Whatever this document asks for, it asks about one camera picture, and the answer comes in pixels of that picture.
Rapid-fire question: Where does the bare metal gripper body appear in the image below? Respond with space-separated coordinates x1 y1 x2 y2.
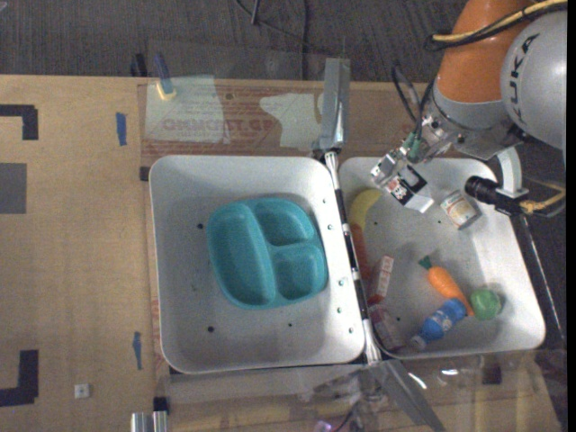
394 105 519 165

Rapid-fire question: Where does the black and white carton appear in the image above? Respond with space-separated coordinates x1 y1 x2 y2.
385 164 436 214

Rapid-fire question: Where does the yellow banana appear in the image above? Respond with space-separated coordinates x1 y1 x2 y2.
348 188 383 232

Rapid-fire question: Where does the thin black and white rod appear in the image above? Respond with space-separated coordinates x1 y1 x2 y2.
323 150 383 366

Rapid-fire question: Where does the orange-red sausage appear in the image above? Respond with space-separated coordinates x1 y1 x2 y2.
350 221 373 281

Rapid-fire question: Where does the white plastic tray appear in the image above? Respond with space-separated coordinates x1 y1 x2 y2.
148 154 367 374
337 156 547 361

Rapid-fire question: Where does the red and white carton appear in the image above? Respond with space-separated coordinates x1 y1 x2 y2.
368 255 396 306

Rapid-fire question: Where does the orange carrot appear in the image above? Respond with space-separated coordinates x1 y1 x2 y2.
418 255 476 319

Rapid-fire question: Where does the brown cardboard board red print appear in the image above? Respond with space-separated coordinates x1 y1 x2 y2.
137 78 562 407

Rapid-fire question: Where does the dark red packet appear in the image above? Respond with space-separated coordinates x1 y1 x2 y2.
367 302 407 353

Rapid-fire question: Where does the teal divided plate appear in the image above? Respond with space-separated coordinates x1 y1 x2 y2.
205 196 330 311

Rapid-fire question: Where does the blue bottle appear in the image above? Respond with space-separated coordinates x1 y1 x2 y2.
409 298 468 351

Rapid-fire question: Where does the green can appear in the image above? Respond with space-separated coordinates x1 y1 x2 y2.
469 288 502 321

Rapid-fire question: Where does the black cylinder on white bracket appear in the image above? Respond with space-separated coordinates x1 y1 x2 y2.
464 145 531 217

